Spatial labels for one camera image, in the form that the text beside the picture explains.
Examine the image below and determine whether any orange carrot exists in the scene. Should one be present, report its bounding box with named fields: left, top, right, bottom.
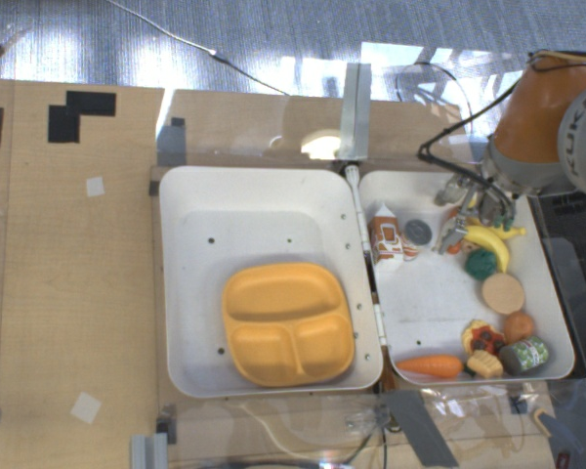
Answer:
left=395, top=354, right=475, bottom=380

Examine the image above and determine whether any dark green broccoli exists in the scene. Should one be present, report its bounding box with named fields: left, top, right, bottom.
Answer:
left=464, top=247, right=499, bottom=282

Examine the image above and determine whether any small red and white can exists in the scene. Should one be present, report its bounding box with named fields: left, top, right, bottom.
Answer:
left=400, top=218, right=434, bottom=263

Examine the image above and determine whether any orange-brown bread roll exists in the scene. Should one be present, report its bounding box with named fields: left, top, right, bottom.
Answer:
left=503, top=310, right=536, bottom=345

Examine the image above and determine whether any white plastic tray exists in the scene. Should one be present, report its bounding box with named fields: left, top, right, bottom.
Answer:
left=158, top=165, right=385, bottom=400
left=358, top=169, right=576, bottom=387

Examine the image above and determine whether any green can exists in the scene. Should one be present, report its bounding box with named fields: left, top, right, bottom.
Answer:
left=498, top=334, right=551, bottom=377

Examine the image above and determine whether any brown and white carton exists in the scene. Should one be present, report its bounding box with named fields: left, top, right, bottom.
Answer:
left=367, top=202, right=404, bottom=266

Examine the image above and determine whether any yellow banana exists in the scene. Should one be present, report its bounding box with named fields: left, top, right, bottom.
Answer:
left=461, top=223, right=527, bottom=274

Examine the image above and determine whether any small orange toy food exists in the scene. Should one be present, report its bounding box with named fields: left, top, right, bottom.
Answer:
left=445, top=239, right=480, bottom=257

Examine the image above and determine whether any tan round biscuit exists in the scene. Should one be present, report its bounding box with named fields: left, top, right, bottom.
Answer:
left=481, top=272, right=525, bottom=316

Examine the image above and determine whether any yellow pizza slice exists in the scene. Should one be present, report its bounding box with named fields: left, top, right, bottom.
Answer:
left=461, top=319, right=507, bottom=357

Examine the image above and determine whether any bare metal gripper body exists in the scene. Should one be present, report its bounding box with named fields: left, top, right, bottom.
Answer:
left=460, top=176, right=517, bottom=228

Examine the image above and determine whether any orange divided plate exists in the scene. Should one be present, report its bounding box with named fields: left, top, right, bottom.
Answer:
left=221, top=261, right=356, bottom=389

